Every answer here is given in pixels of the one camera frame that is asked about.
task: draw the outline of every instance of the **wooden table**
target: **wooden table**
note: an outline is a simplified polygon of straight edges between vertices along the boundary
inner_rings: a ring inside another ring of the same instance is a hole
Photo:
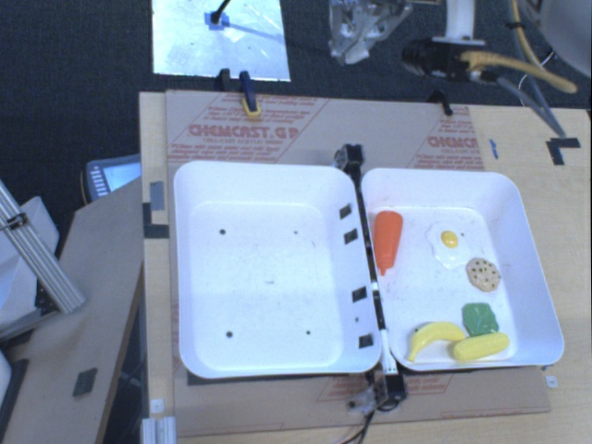
[[[143,200],[151,179],[167,176],[165,96],[141,96]],[[551,413],[372,425],[365,443],[587,442],[592,436],[592,355],[590,353],[590,119],[583,110],[555,110],[578,149],[562,149],[563,166],[551,161],[546,141],[552,133],[529,109],[471,106],[486,170],[508,176],[518,186],[565,340],[561,360],[545,372],[558,387],[549,390]],[[153,211],[155,224],[167,223],[167,210]],[[171,313],[168,240],[147,239],[145,295],[149,398],[159,418],[173,414],[170,360]],[[183,444],[334,443],[354,429],[298,431],[180,438]]]

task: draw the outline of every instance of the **yellow corn cob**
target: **yellow corn cob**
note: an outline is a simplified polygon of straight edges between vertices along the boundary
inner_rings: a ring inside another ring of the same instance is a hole
[[[452,354],[456,360],[471,362],[501,352],[509,345],[510,339],[508,336],[503,332],[493,332],[456,342]]]

